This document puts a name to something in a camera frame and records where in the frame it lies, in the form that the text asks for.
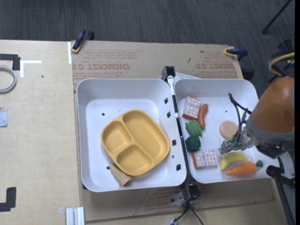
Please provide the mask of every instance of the beige round disc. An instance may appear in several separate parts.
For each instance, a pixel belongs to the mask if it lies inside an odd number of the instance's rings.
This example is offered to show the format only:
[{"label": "beige round disc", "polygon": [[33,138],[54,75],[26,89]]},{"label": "beige round disc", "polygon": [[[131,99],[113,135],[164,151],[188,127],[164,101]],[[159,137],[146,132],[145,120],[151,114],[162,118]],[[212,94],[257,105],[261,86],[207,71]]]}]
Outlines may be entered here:
[{"label": "beige round disc", "polygon": [[219,132],[222,137],[226,140],[229,140],[235,135],[238,130],[238,126],[235,125],[234,122],[231,121],[224,121],[220,124]]}]

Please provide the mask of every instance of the white tray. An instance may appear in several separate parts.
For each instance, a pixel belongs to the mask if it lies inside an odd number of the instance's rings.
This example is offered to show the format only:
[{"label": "white tray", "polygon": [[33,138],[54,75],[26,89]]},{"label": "white tray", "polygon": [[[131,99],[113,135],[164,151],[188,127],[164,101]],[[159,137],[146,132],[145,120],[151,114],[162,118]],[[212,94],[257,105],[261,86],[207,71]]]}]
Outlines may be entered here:
[{"label": "white tray", "polygon": [[[207,103],[206,128],[200,138],[203,150],[218,148],[223,142],[219,125],[224,120],[238,124],[238,116],[228,93],[243,107],[253,110],[258,97],[254,86],[243,79],[181,79],[175,83],[179,116],[183,136],[187,119],[182,118],[186,96]],[[128,190],[139,188],[173,187],[182,184],[187,171],[183,157],[180,135],[175,118],[170,86],[160,79],[86,79],[77,87],[78,118],[81,149],[82,182],[93,192]],[[121,187],[107,167],[113,163],[101,144],[101,131],[113,119],[132,109],[146,112],[165,132],[170,142],[167,157],[150,171],[133,177],[130,184]],[[191,153],[187,152],[191,175],[200,183],[269,178],[266,168],[278,166],[278,161],[261,154],[256,148],[243,151],[253,162],[262,160],[264,166],[251,175],[227,176],[219,166],[195,169]]]},{"label": "white tray", "polygon": [[[244,79],[182,79],[175,84],[175,94],[177,98],[178,110],[180,114],[180,123],[183,136],[185,139],[189,137],[188,131],[185,129],[185,123],[188,119],[183,118],[182,111],[186,96],[191,96],[201,100],[201,104],[209,105],[205,115],[205,129],[202,131],[201,149],[214,149],[217,154],[218,163],[220,164],[221,155],[218,152],[224,138],[219,133],[219,126],[224,120],[230,120],[238,125],[238,115],[235,107],[229,100],[228,93],[232,94],[236,100],[244,108],[252,111],[257,102],[258,97],[252,83]],[[244,111],[239,108],[240,117]],[[235,180],[261,179],[269,178],[266,174],[266,168],[269,165],[279,166],[278,160],[271,159],[260,153],[256,147],[252,147],[242,151],[252,162],[261,160],[263,167],[255,173],[243,176],[228,176],[218,166],[195,168],[191,153],[188,152],[189,168],[194,179],[200,183],[215,183]]]}]

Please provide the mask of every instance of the brown sausage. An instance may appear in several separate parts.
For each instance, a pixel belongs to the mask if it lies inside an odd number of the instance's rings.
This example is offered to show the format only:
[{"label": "brown sausage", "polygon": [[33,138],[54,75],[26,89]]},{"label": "brown sausage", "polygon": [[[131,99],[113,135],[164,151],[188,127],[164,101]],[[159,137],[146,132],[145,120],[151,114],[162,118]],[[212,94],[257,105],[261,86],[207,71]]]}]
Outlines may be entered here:
[{"label": "brown sausage", "polygon": [[207,110],[208,110],[208,105],[205,103],[200,107],[199,112],[198,112],[197,121],[198,121],[201,129],[205,128],[204,116],[205,116]]}]

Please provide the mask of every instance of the orange carrot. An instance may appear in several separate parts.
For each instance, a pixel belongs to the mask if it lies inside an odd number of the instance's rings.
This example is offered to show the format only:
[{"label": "orange carrot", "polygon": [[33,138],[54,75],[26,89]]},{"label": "orange carrot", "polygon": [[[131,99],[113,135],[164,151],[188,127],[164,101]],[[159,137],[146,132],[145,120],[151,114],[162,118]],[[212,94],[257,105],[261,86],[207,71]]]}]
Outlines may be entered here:
[{"label": "orange carrot", "polygon": [[197,122],[199,123],[199,125],[202,129],[205,128],[204,115],[206,114],[207,109],[208,109],[208,105],[205,103],[200,107],[199,112],[198,112]]},{"label": "orange carrot", "polygon": [[259,160],[257,163],[246,162],[241,165],[238,165],[234,168],[231,168],[226,171],[226,175],[237,175],[237,174],[247,174],[252,173],[256,170],[256,167],[262,167],[263,163]]}]

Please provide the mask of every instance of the white ring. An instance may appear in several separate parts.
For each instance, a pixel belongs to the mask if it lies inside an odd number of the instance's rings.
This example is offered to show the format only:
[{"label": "white ring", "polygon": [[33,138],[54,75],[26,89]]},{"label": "white ring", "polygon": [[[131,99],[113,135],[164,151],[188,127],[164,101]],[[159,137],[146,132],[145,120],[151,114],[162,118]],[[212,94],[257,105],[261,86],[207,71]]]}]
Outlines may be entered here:
[{"label": "white ring", "polygon": [[13,83],[8,88],[0,89],[0,94],[1,93],[8,93],[15,87],[15,84],[17,83],[17,77],[15,76],[14,71],[7,68],[7,67],[0,66],[0,71],[6,71],[6,72],[10,73],[13,76],[13,79],[14,79]]}]

